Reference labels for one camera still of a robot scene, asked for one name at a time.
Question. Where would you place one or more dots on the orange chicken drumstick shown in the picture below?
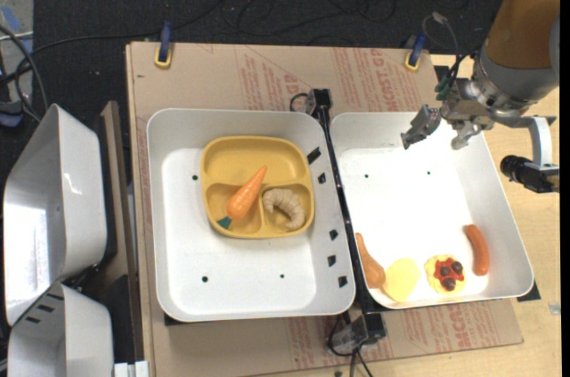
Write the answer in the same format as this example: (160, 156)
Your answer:
(374, 270)

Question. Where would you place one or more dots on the orange sausage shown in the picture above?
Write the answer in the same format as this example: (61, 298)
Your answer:
(478, 252)

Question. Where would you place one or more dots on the yellow divided plate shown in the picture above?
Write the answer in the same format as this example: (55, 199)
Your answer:
(240, 161)

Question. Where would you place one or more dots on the yellow potato chip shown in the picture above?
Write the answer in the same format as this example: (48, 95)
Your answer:
(402, 279)

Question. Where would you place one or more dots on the beige croissant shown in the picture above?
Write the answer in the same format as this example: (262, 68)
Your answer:
(289, 206)

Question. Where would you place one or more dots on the orange carrot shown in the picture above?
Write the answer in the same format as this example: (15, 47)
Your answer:
(245, 197)

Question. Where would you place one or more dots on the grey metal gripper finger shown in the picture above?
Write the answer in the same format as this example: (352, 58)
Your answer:
(420, 125)
(465, 135)

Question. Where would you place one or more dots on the black cylinder on white bracket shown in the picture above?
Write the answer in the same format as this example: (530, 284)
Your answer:
(530, 174)

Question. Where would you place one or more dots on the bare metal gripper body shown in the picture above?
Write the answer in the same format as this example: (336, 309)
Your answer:
(472, 108)

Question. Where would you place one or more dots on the brown cardboard board red print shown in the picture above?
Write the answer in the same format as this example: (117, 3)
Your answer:
(249, 72)

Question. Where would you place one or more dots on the white plastic tray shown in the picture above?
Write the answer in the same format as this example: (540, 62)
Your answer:
(249, 277)
(409, 210)

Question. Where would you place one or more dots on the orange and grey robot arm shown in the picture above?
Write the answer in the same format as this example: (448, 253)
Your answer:
(521, 27)

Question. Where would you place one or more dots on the thin black rod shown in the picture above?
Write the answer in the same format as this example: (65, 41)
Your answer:
(340, 197)

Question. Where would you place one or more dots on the yellow pasta with red sauce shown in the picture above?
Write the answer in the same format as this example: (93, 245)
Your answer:
(445, 275)

